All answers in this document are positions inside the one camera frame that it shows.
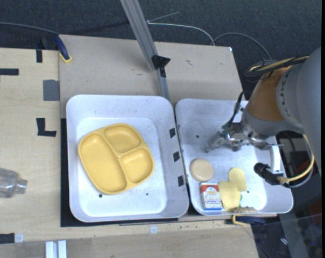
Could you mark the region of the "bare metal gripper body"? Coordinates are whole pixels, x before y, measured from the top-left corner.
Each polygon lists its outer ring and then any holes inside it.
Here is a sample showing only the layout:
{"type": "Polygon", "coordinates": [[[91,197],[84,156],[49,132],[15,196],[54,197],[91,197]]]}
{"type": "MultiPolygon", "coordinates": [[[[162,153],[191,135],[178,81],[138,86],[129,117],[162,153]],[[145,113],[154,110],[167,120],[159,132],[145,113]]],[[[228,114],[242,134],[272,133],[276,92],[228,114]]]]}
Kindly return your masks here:
{"type": "Polygon", "coordinates": [[[227,122],[222,126],[222,132],[228,134],[227,142],[230,144],[235,140],[242,140],[242,145],[251,145],[261,151],[271,149],[276,144],[268,142],[268,136],[260,135],[251,128],[250,125],[243,123],[229,123],[227,122]]]}

